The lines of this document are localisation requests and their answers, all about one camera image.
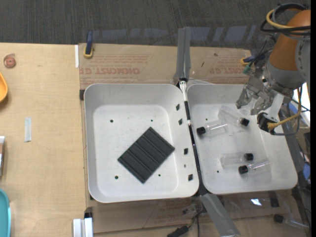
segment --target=plastic bottle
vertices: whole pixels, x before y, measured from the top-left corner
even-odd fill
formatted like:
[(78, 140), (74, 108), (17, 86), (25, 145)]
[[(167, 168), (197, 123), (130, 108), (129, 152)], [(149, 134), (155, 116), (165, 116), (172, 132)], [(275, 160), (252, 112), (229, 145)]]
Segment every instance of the plastic bottle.
[(249, 124), (248, 119), (244, 118), (240, 113), (235, 112), (226, 106), (222, 106), (222, 108), (219, 110), (218, 118), (220, 120), (225, 120), (228, 124), (233, 124), (235, 126), (248, 126)]
[(250, 161), (253, 161), (252, 153), (227, 153), (222, 154), (220, 158), (220, 162), (223, 168), (238, 164), (245, 164)]
[(239, 112), (244, 116), (251, 115), (251, 111), (255, 107), (256, 101), (256, 99), (251, 98), (251, 101), (248, 104), (241, 106)]
[(227, 122), (224, 120), (215, 120), (213, 122), (206, 123), (204, 126), (197, 128), (197, 134), (218, 134), (225, 132), (225, 128), (227, 127)]
[(240, 166), (238, 168), (238, 171), (240, 174), (255, 174), (255, 173), (260, 173), (262, 171), (267, 171), (270, 169), (270, 161), (268, 158), (264, 158), (261, 160), (258, 160), (256, 162), (251, 162), (246, 165)]
[(309, 226), (302, 223), (302, 221), (300, 220), (296, 220), (296, 219), (290, 219), (286, 216), (282, 216), (280, 214), (275, 214), (273, 216), (273, 219), (275, 222), (277, 223), (280, 223), (280, 224), (286, 224), (286, 225), (289, 225), (289, 226), (292, 226), (292, 227), (295, 227), (295, 228), (298, 228), (298, 229), (302, 229), (302, 230), (308, 230), (309, 229)]

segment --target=wire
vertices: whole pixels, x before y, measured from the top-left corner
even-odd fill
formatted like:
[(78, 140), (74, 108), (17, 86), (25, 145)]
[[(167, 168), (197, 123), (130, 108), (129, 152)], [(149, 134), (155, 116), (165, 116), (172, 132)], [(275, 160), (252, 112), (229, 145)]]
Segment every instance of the wire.
[(293, 31), (310, 30), (311, 26), (300, 26), (300, 27), (293, 27), (293, 28), (286, 28), (286, 29), (264, 29), (264, 26), (265, 26), (266, 23), (267, 23), (267, 20), (263, 21), (263, 23), (260, 26), (260, 30), (262, 32), (267, 32), (267, 33), (290, 33), (291, 35), (299, 35), (299, 36), (309, 36), (309, 35), (311, 35), (311, 32), (303, 32), (303, 33), (293, 32)]
[(286, 33), (281, 33), (285, 36), (287, 36), (288, 38), (290, 39), (294, 39), (294, 40), (311, 40), (311, 37), (308, 37), (308, 36), (293, 36), (293, 35), (290, 35), (290, 34), (286, 34)]
[(272, 13), (274, 12), (275, 10), (270, 10), (268, 12), (268, 14), (266, 15), (266, 21), (268, 22), (268, 24), (278, 28), (278, 29), (286, 29), (286, 28), (294, 28), (293, 26), (285, 26), (285, 25), (280, 25), (280, 24), (277, 24), (276, 22), (273, 22), (270, 17), (272, 15)]
[(273, 133), (273, 135), (275, 136), (292, 136), (298, 133), (298, 131), (300, 130), (300, 119), (298, 117), (297, 119), (297, 128), (295, 132), (291, 132), (291, 133)]
[[(271, 47), (271, 48), (269, 48), (269, 49), (265, 50), (264, 52), (262, 52), (262, 53), (260, 54), (260, 56), (261, 56), (261, 55), (264, 55), (264, 54), (266, 54), (266, 53), (268, 53), (268, 52), (271, 52), (273, 49), (274, 49), (274, 47)], [(256, 58), (254, 58), (254, 59), (253, 59), (253, 64), (254, 64), (254, 65), (256, 65), (256, 64), (257, 64), (257, 62), (259, 61), (259, 59), (258, 59), (258, 58), (257, 58), (257, 59), (256, 59)]]
[(279, 125), (281, 125), (281, 124), (284, 124), (284, 123), (286, 123), (286, 122), (288, 122), (288, 121), (290, 121), (290, 120), (292, 120), (292, 119), (298, 117), (298, 116), (301, 114), (302, 87), (300, 87), (300, 88), (298, 89), (297, 93), (298, 93), (298, 100), (299, 100), (297, 113), (294, 114), (293, 116), (291, 116), (291, 117), (289, 117), (289, 118), (286, 118), (286, 119), (284, 119), (284, 120), (282, 120), (282, 121), (280, 121), (280, 122), (277, 122), (277, 123), (268, 122), (267, 125), (268, 125), (268, 129), (269, 129), (269, 130), (273, 130), (273, 129), (275, 129), (277, 126), (279, 126)]
[(203, 212), (203, 210), (199, 211), (195, 216), (193, 216), (193, 218), (191, 219), (191, 223), (189, 224), (188, 228), (190, 228), (193, 225), (194, 220), (196, 218), (198, 218), (202, 212)]
[(261, 52), (262, 52), (263, 48), (265, 48), (267, 42), (268, 42), (267, 39), (263, 42), (263, 45), (262, 45), (260, 51), (257, 53), (256, 57), (251, 62), (248, 63), (249, 67), (251, 67), (251, 65), (262, 55)]
[(276, 18), (280, 13), (286, 10), (302, 11), (306, 9), (308, 9), (307, 6), (304, 6), (298, 3), (279, 4), (275, 9), (268, 12), (268, 14), (266, 15), (266, 20), (264, 21), (264, 24), (269, 23), (270, 25), (277, 28), (278, 30), (282, 30), (282, 32), (305, 30), (304, 28), (301, 28), (301, 27), (292, 27), (292, 26), (278, 24), (276, 22)]
[[(299, 104), (296, 100), (294, 100), (294, 99), (292, 99), (292, 101), (294, 102), (294, 103), (296, 103), (296, 104)], [(308, 108), (306, 108), (304, 105), (301, 105), (301, 107), (303, 107), (306, 111), (308, 111), (308, 112), (310, 112), (311, 110), (310, 109), (308, 109)]]

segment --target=wooden table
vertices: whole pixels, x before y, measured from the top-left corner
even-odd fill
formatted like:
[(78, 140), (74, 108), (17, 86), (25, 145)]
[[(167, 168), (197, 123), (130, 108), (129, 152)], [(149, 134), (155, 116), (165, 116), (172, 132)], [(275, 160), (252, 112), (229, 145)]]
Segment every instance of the wooden table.
[[(17, 63), (14, 68), (0, 63), (8, 84), (8, 97), (0, 103), (0, 135), (6, 141), (0, 188), (10, 200), (11, 236), (70, 237), (72, 220), (83, 218), (86, 209), (75, 46), (0, 43), (0, 58), (11, 53)], [(24, 142), (26, 117), (32, 118), (30, 142)], [(290, 205), (298, 215), (293, 198)], [(242, 236), (305, 236), (274, 224), (271, 216), (236, 219), (234, 223)], [(96, 236), (160, 237), (175, 229)], [(194, 225), (187, 236), (197, 236), (196, 230)], [(201, 236), (205, 233), (218, 236), (212, 223), (201, 224)]]

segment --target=cardboard box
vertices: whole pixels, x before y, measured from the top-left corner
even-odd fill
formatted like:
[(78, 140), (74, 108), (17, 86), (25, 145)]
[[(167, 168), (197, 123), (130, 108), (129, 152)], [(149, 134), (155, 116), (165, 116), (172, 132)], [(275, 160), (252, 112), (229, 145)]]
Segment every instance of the cardboard box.
[[(79, 45), (80, 89), (94, 83), (173, 83), (177, 47), (94, 44), (93, 56), (84, 58)], [(241, 58), (249, 50), (191, 47), (190, 77), (217, 84), (244, 84)]]

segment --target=glass vial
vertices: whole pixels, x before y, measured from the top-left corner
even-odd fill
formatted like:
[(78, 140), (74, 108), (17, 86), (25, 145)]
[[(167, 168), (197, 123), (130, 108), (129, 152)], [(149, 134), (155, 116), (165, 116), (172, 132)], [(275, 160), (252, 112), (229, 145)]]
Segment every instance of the glass vial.
[(238, 164), (245, 164), (250, 161), (253, 161), (252, 153), (227, 153), (223, 154), (220, 158), (220, 162), (223, 168)]
[(285, 225), (289, 225), (291, 227), (295, 227), (298, 229), (302, 229), (302, 230), (308, 230), (309, 226), (302, 223), (302, 221), (300, 220), (296, 220), (296, 219), (290, 219), (286, 216), (282, 216), (280, 214), (275, 214), (273, 216), (273, 219), (275, 222), (280, 223), (280, 224), (285, 224)]
[(270, 161), (269, 159), (265, 158), (259, 160), (257, 162), (251, 162), (246, 165), (240, 166), (238, 171), (240, 174), (254, 174), (262, 171), (267, 171), (270, 168)]
[(249, 120), (244, 118), (240, 113), (229, 109), (226, 106), (218, 112), (218, 118), (220, 120), (225, 120), (228, 124), (233, 124), (235, 126), (248, 126)]
[(197, 134), (198, 135), (203, 135), (203, 134), (208, 134), (208, 135), (214, 135), (218, 133), (225, 132), (225, 128), (227, 126), (227, 122), (224, 120), (216, 120), (213, 122), (206, 123), (204, 126), (197, 128)]

